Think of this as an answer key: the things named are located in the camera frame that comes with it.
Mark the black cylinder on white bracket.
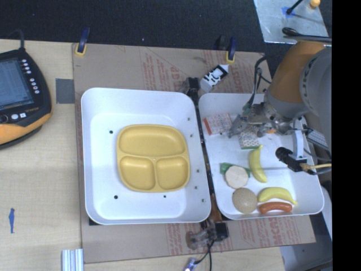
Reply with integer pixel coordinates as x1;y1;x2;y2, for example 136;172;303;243
275;128;309;173

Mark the brown cardboard board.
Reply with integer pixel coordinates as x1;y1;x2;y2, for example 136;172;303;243
71;42;317;264

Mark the green leaf piece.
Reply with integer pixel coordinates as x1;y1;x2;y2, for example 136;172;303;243
219;162;252;178

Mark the thin black rod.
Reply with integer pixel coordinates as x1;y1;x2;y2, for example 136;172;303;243
193;94;218;223

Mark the orange and white packet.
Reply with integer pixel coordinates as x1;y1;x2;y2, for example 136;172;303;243
203;112;234;136

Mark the white plastic tray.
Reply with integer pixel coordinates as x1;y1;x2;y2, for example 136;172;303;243
80;87;212;226
197;92;325;221

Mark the yellow divided plate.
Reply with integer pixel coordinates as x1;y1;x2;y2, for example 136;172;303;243
116;124;191;193

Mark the orange sausage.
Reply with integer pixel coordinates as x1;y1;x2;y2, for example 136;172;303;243
258;201;293;215

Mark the black block with thin wires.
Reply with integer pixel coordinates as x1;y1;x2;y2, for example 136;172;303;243
182;77;201;96
186;221;230;250

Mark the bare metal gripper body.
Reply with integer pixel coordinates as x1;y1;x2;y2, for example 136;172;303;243
244;102;294;137

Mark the beige round slice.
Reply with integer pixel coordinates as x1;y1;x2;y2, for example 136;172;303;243
224;165;250;190

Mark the white and black carton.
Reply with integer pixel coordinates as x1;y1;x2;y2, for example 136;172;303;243
199;63;230;94

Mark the yellow banana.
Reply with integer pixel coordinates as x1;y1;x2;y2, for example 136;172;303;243
257;186;298;206
248;144;268;184

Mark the beige round bread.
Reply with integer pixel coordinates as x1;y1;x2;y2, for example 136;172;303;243
231;187;258;215

